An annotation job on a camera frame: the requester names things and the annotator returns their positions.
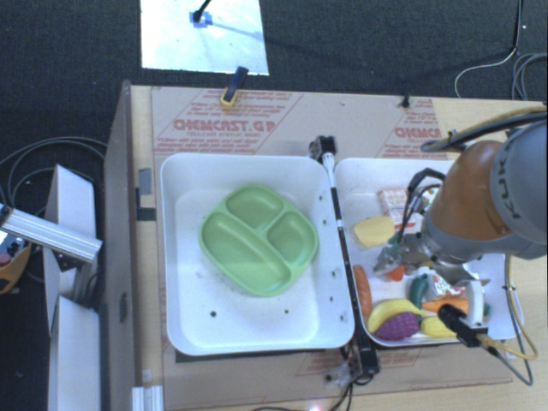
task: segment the dark floor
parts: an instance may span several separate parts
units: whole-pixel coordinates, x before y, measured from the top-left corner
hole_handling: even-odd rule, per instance
[[[270,76],[246,88],[455,97],[463,69],[502,60],[512,46],[517,0],[259,0]],[[546,53],[548,0],[525,0],[520,53]],[[106,141],[123,80],[224,86],[223,74],[140,67],[140,0],[0,0],[0,161],[46,137]],[[463,97],[510,97],[512,65],[466,74]],[[546,99],[546,65],[527,70],[531,99]],[[62,163],[94,175],[68,148],[29,159],[20,176]],[[0,165],[7,184],[10,162]],[[20,206],[45,203],[47,176],[21,191]],[[30,270],[41,273],[39,258]],[[47,403],[49,343],[41,284],[24,276],[0,295],[0,409]]]

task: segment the yellow sponge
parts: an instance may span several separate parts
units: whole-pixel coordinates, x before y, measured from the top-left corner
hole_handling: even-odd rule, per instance
[[[354,226],[354,234],[365,248],[376,247],[394,235],[394,221],[390,216],[369,217]]]

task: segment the protective paper sheet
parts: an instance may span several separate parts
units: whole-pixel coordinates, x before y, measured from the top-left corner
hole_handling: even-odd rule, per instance
[[[204,1],[140,0],[143,68],[268,75],[259,0]]]

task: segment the yellow and black clamp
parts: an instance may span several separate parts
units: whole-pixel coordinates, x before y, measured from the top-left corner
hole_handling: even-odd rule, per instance
[[[227,86],[223,94],[221,95],[221,105],[223,106],[232,106],[238,97],[238,90],[243,87],[244,82],[247,78],[247,73],[249,70],[245,67],[238,67],[232,80],[230,81],[229,86]]]

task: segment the banana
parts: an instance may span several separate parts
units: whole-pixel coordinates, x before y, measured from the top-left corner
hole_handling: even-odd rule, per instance
[[[420,331],[429,337],[449,338],[456,337],[456,333],[448,329],[438,317],[426,317],[420,322]]]
[[[367,330],[370,333],[375,333],[377,329],[387,320],[402,312],[412,312],[416,315],[424,317],[426,313],[421,311],[411,301],[405,298],[391,298],[382,300],[371,311],[371,315],[367,319]]]

